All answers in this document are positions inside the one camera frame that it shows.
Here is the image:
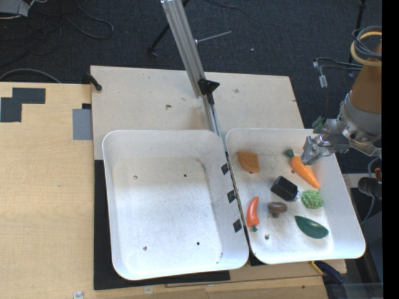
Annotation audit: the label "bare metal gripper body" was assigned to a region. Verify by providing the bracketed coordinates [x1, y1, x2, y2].
[320, 118, 383, 159]

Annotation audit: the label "orange carrot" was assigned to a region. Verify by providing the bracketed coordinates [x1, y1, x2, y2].
[284, 148, 321, 189]

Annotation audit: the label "black cube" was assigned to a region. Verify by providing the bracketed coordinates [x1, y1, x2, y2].
[269, 175, 300, 202]

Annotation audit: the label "green grapes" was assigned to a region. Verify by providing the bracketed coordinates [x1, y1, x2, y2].
[300, 189, 324, 211]

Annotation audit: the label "brown biscuit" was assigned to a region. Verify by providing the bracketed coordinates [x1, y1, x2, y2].
[236, 151, 261, 174]

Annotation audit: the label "brown mushroom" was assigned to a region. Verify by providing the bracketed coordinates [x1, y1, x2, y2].
[267, 201, 288, 219]

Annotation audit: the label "dark green leaf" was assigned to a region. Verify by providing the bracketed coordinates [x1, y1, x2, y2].
[294, 215, 330, 240]

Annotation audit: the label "red chili pepper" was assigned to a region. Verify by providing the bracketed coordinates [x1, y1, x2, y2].
[246, 196, 261, 233]

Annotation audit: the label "white plastic tray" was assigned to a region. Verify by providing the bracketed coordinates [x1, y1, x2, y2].
[102, 129, 251, 282]
[224, 127, 367, 265]

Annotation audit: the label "pale wooden board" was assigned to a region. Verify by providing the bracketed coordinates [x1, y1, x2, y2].
[90, 65, 347, 290]

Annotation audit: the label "black cylinder on white bracket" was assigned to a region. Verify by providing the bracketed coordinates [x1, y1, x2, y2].
[357, 167, 383, 201]

